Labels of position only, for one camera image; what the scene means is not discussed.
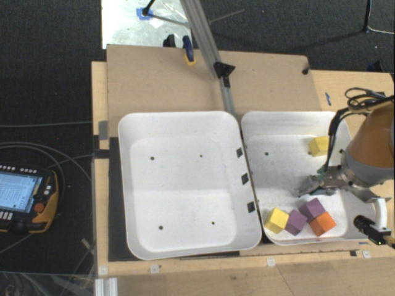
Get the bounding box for purple cube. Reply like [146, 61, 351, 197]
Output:
[299, 197, 326, 223]
[285, 209, 309, 236]

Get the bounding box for black cylinder on white bracket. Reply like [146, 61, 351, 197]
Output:
[353, 197, 389, 246]

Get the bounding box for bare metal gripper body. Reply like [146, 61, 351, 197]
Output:
[319, 164, 356, 194]

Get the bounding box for white plastic tray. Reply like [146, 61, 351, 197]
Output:
[240, 110, 376, 247]
[117, 110, 264, 261]

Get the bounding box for orange cube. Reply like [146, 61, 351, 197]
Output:
[309, 212, 337, 237]

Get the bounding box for brown cardboard board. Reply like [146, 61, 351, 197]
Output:
[106, 44, 360, 258]

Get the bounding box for yellow cube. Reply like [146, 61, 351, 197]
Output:
[308, 136, 330, 157]
[264, 207, 290, 234]

